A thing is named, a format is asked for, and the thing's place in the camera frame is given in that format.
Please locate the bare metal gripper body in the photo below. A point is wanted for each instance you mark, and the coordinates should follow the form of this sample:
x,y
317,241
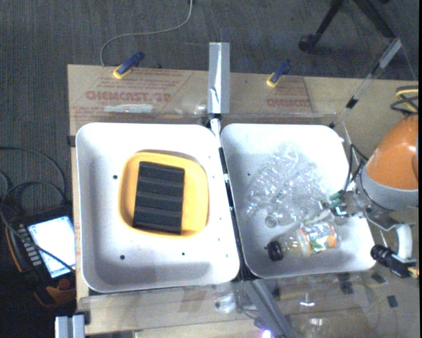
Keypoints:
x,y
355,205

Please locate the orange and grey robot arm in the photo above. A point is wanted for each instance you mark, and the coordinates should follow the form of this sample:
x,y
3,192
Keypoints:
x,y
394,160

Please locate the orange juice bottle black cap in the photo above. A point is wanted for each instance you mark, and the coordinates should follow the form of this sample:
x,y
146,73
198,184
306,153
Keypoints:
x,y
311,241

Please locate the clear plastic bottle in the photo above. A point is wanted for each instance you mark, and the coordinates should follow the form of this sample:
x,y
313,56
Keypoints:
x,y
270,181
295,213

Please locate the white plastic tray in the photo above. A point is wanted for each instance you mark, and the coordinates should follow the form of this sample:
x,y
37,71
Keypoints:
x,y
101,195
253,146

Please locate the orange plate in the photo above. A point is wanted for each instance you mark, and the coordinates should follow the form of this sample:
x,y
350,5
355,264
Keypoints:
x,y
196,192

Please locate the black ribbed block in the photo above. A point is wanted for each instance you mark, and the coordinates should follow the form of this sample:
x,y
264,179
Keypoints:
x,y
159,197

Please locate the brown cardboard board red print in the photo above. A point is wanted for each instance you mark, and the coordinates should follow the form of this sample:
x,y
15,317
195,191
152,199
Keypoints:
x,y
133,93

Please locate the black cylinder on white bracket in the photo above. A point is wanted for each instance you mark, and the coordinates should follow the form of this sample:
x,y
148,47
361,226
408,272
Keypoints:
x,y
404,239

